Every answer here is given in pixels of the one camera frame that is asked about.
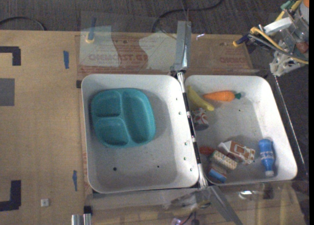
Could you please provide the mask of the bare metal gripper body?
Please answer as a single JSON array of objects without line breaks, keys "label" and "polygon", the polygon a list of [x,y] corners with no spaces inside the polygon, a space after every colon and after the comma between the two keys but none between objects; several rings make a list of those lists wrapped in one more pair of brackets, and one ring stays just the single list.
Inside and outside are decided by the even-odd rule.
[{"label": "bare metal gripper body", "polygon": [[285,11],[283,18],[290,21],[290,25],[282,30],[282,41],[288,52],[306,53],[309,48],[309,11],[296,10],[293,15]]}]

